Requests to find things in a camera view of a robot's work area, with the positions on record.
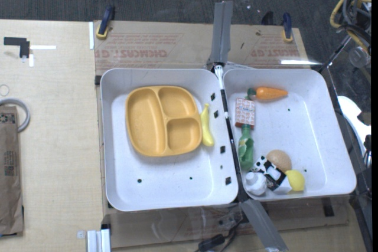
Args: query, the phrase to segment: toy carrot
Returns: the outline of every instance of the toy carrot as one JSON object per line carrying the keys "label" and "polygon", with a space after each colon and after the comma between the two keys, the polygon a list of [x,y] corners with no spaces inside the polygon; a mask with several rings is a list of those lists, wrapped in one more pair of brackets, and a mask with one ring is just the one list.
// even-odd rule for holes
{"label": "toy carrot", "polygon": [[272,100],[285,97],[288,92],[283,89],[274,89],[271,87],[258,87],[256,91],[254,89],[248,89],[247,92],[250,99],[257,98],[261,100]]}

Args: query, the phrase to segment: toy lemon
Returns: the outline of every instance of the toy lemon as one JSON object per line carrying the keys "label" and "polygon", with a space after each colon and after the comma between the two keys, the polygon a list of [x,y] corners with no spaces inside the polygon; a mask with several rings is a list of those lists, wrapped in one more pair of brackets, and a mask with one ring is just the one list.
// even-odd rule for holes
{"label": "toy lemon", "polygon": [[303,191],[305,188],[305,178],[298,170],[287,170],[286,176],[289,179],[293,191]]}

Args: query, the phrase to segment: black cable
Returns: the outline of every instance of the black cable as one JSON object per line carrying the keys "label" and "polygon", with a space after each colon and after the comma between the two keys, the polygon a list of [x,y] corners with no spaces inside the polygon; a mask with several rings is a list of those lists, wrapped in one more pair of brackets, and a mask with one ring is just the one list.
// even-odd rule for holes
{"label": "black cable", "polygon": [[349,14],[347,12],[347,7],[349,6],[349,0],[344,0],[343,2],[343,17],[344,17],[344,20],[348,23],[348,24],[351,24],[351,20],[349,18]]}
{"label": "black cable", "polygon": [[333,62],[333,60],[336,59],[336,57],[339,55],[339,53],[341,53],[341,51],[345,48],[345,46],[349,43],[350,40],[351,40],[351,37],[349,35],[346,35],[345,38],[342,40],[342,42],[337,47],[337,49],[334,51],[332,56],[327,60],[327,62],[325,62],[320,67],[320,69],[318,70],[319,73],[321,73],[325,68],[327,68],[331,64],[331,62]]}
{"label": "black cable", "polygon": [[354,0],[353,10],[352,10],[352,22],[354,24],[357,23],[357,6],[358,6],[359,0]]}
{"label": "black cable", "polygon": [[372,14],[370,13],[370,11],[364,11],[363,9],[359,9],[359,8],[357,8],[356,11],[358,13],[361,13],[362,15],[368,17],[369,19],[372,18]]}
{"label": "black cable", "polygon": [[218,235],[215,235],[212,238],[209,238],[207,240],[203,240],[202,242],[200,242],[198,244],[198,249],[195,252],[209,251],[209,250],[215,248],[216,246],[223,244],[226,241],[226,239],[230,238],[228,240],[228,242],[226,243],[226,245],[224,247],[222,247],[222,249],[220,250],[220,252],[224,251],[231,244],[231,242],[234,240],[234,238],[236,236],[236,228],[240,225],[240,223],[242,221],[243,220],[239,220],[236,223],[236,225],[233,226],[229,230],[229,233],[226,236],[223,236],[222,234],[218,234]]}
{"label": "black cable", "polygon": [[361,37],[362,39],[364,39],[368,43],[367,47],[372,44],[371,36],[367,32],[365,32],[363,29],[361,29],[360,27],[358,27],[356,25],[344,24],[344,25],[338,27],[336,29],[336,32],[341,32],[342,30],[352,31],[352,32],[356,33],[356,35],[358,35],[359,37]]}

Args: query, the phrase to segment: banana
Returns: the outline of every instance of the banana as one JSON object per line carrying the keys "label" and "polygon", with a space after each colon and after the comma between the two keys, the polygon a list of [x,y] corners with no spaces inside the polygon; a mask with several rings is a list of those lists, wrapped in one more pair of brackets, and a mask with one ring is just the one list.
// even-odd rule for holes
{"label": "banana", "polygon": [[200,117],[202,124],[202,143],[206,146],[214,146],[214,139],[209,129],[210,117],[208,115],[208,103],[205,104],[205,108],[201,112]]}

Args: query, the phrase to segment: white container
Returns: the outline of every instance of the white container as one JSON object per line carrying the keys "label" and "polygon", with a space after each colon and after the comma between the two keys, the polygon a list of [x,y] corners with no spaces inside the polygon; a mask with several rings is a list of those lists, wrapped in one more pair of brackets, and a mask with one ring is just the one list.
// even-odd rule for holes
{"label": "white container", "polygon": [[[121,211],[220,205],[232,202],[238,185],[219,84],[207,70],[113,69],[101,79],[106,196]],[[147,157],[133,149],[125,101],[139,87],[181,86],[197,103],[209,103],[214,146],[177,156]]]}
{"label": "white container", "polygon": [[[187,89],[199,112],[209,103],[215,145],[201,144],[192,152],[163,158],[135,151],[126,130],[125,100],[132,90],[153,85]],[[244,98],[249,87],[257,86],[285,89],[289,95],[275,102],[256,101],[254,158],[272,149],[284,150],[306,183],[303,192],[276,195],[267,190],[262,196],[250,196],[268,201],[353,191],[356,176],[321,75],[312,70],[229,70],[224,74],[224,87],[232,120],[236,98]],[[139,211],[234,201],[239,188],[220,87],[213,73],[201,69],[116,68],[102,76],[101,98],[106,195],[114,208]],[[233,126],[232,132],[237,142],[241,129]],[[245,186],[245,172],[242,178]]]}
{"label": "white container", "polygon": [[253,195],[262,195],[268,190],[266,178],[260,172],[248,172],[245,175],[245,188]]}
{"label": "white container", "polygon": [[[229,70],[224,87],[231,119],[236,98],[248,88],[268,86],[284,89],[287,97],[269,102],[255,101],[255,128],[252,130],[254,160],[273,149],[284,150],[292,169],[305,177],[305,191],[284,195],[267,190],[264,201],[301,197],[349,194],[356,187],[356,175],[341,134],[327,85],[316,71],[253,69]],[[235,140],[242,135],[233,126]],[[242,175],[245,186],[245,172]]]}

